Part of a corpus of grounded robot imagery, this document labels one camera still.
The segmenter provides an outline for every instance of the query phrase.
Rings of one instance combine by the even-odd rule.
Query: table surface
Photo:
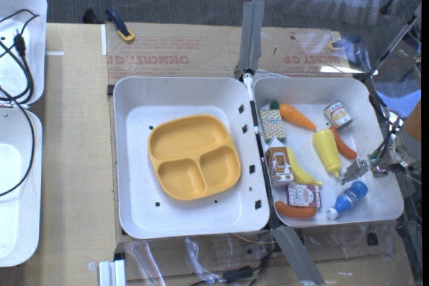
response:
[[[46,37],[44,94],[32,106],[44,127],[40,242],[30,260],[0,270],[0,285],[96,285],[98,262],[112,261],[123,240],[101,25],[49,23]],[[385,239],[391,246],[379,254],[323,259],[316,266],[325,281],[339,285],[412,285],[402,239],[394,231]],[[195,281],[165,278],[167,285]],[[288,265],[270,267],[258,284],[300,285]]]

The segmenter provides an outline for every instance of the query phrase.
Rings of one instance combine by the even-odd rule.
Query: banana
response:
[[[288,152],[289,157],[289,164],[290,168],[292,170],[292,173],[294,174],[294,180],[302,185],[322,185],[321,181],[318,181],[314,179],[310,174],[308,174],[306,171],[304,171],[300,165],[298,165],[298,162],[295,159],[294,153],[292,153],[292,150],[289,147],[286,147],[286,151]]]

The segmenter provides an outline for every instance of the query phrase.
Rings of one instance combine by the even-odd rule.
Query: sausage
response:
[[[347,159],[354,160],[357,157],[357,152],[351,149],[341,138],[336,127],[329,127],[329,130],[332,131],[335,138],[336,147],[338,148],[339,153],[346,157]]]
[[[275,202],[275,209],[280,214],[295,218],[311,218],[316,215],[316,208],[290,206],[283,203],[281,200]]]

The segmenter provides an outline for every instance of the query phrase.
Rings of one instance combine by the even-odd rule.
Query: carrot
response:
[[[283,214],[284,216],[295,218],[311,218],[316,215],[316,208],[313,207],[290,206],[283,203],[281,200],[275,202],[274,205],[277,212]]]
[[[316,130],[316,125],[292,105],[286,103],[279,104],[274,100],[271,102],[269,107],[272,109],[279,109],[282,118],[293,124],[300,125],[307,129]]]
[[[338,129],[336,127],[329,127],[329,130],[332,131],[335,138],[336,147],[340,154],[347,159],[354,160],[357,157],[357,152],[351,149],[341,138]]]

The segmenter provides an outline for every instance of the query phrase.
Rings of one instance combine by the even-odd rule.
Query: white plastic container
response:
[[[366,158],[383,139],[366,87],[352,78],[262,78],[255,82],[253,94],[258,111],[267,109],[274,99],[288,102],[311,118],[318,129],[329,125],[323,112],[326,104],[341,99],[355,119],[341,134],[360,158]],[[263,169],[249,94],[243,83],[233,78],[130,77],[118,82],[113,96],[119,216],[130,236],[146,239],[251,232],[267,224],[269,208]],[[180,202],[167,196],[158,184],[147,156],[147,138],[151,127],[201,113],[214,115],[226,125],[239,152],[243,175],[236,186],[224,193]],[[326,209],[347,184],[342,186],[324,170],[312,146],[314,131],[284,125],[286,145],[292,148],[301,167],[323,182],[322,208],[317,215],[303,220],[276,214],[284,224],[299,228],[393,220],[401,215],[404,203],[395,176],[376,179],[368,171],[362,177],[370,190],[366,199],[338,220],[328,220]],[[262,143],[265,151],[267,143]],[[342,163],[346,168],[352,161],[342,158]],[[271,192],[274,202],[286,203],[285,188],[272,188]]]
[[[26,56],[34,80],[34,93],[27,104],[35,102],[44,91],[46,0],[0,0],[0,20],[16,11],[28,9],[37,14],[33,20],[27,11],[0,22],[0,40],[13,45],[13,37],[23,27]],[[0,47],[0,55],[5,50]],[[26,79],[16,62],[6,53],[0,57],[0,84],[9,94],[25,88]],[[32,151],[29,123],[18,108],[8,108],[0,101],[0,193],[13,187],[25,174]],[[11,193],[0,197],[0,267],[12,267],[27,261],[39,243],[42,124],[26,110],[35,133],[34,160],[25,181]]]

